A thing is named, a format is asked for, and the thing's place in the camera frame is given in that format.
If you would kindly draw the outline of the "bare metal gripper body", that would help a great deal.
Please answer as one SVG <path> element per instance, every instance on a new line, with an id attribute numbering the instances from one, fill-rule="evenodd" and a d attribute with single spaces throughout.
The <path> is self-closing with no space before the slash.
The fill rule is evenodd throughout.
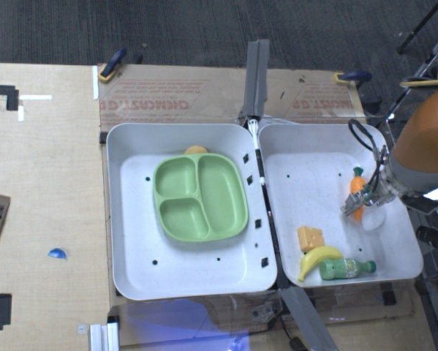
<path id="1" fill-rule="evenodd" d="M 367 183 L 363 187 L 363 204 L 366 206 L 381 206 L 393 201 L 397 190 L 389 178 L 381 178 L 377 183 Z"/>

